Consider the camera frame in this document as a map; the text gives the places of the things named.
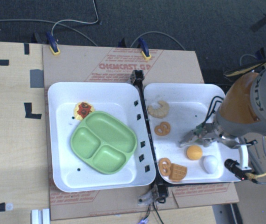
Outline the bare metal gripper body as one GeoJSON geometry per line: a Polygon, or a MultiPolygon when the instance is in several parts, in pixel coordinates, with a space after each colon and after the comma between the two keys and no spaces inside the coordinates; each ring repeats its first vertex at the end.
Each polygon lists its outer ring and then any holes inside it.
{"type": "Polygon", "coordinates": [[[217,141],[231,149],[236,149],[240,146],[239,139],[226,133],[218,124],[206,123],[200,134],[201,139],[210,138],[211,142],[217,141]]]}

